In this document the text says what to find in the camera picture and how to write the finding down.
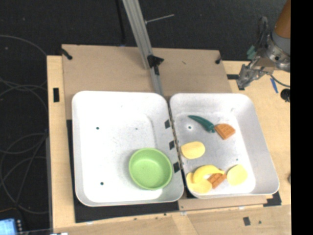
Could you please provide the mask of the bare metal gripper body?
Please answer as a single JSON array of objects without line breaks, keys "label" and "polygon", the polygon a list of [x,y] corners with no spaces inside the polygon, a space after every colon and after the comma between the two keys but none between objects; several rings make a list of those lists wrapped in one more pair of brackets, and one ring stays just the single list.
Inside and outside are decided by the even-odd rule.
[{"label": "bare metal gripper body", "polygon": [[259,49],[252,58],[249,67],[252,70],[272,74],[275,70],[291,71],[290,57],[283,52]]}]

